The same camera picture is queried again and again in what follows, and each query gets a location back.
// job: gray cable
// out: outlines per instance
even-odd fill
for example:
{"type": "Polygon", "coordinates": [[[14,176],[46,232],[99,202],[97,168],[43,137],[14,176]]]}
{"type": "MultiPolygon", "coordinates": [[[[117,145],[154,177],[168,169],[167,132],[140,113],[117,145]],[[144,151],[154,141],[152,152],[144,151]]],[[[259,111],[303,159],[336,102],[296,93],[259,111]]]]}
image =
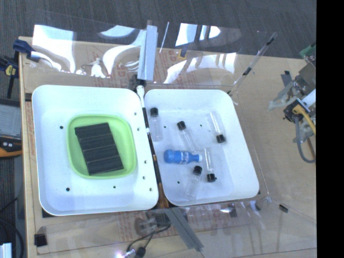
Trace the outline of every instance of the gray cable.
{"type": "Polygon", "coordinates": [[[307,159],[301,149],[301,142],[300,142],[300,127],[299,127],[299,118],[297,116],[294,117],[295,120],[295,126],[296,126],[296,143],[297,143],[297,149],[299,150],[300,156],[301,158],[307,162],[307,163],[314,163],[316,162],[316,159],[314,158],[314,160],[309,160],[307,159]]]}

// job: blue bottle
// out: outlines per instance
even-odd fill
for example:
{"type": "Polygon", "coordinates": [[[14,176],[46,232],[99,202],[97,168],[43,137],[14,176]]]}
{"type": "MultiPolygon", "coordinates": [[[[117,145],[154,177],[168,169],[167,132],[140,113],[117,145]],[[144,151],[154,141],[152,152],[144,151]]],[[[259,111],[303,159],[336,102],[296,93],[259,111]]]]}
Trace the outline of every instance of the blue bottle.
{"type": "Polygon", "coordinates": [[[192,161],[195,161],[195,162],[202,161],[202,155],[192,154],[188,151],[168,149],[164,152],[163,159],[165,160],[166,163],[187,164],[192,161]]]}

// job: green tray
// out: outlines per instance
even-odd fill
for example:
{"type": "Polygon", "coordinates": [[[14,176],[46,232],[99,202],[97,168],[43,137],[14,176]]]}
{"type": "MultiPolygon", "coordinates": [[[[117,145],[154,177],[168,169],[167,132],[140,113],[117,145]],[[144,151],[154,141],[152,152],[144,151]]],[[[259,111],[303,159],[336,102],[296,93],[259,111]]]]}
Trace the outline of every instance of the green tray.
{"type": "Polygon", "coordinates": [[[67,148],[69,162],[72,169],[84,178],[119,178],[129,175],[137,165],[137,156],[133,134],[130,125],[118,116],[108,116],[99,114],[84,114],[73,118],[67,128],[67,148]],[[108,123],[118,153],[124,168],[121,170],[110,171],[89,175],[82,150],[75,134],[75,128],[92,124],[108,123]]]}

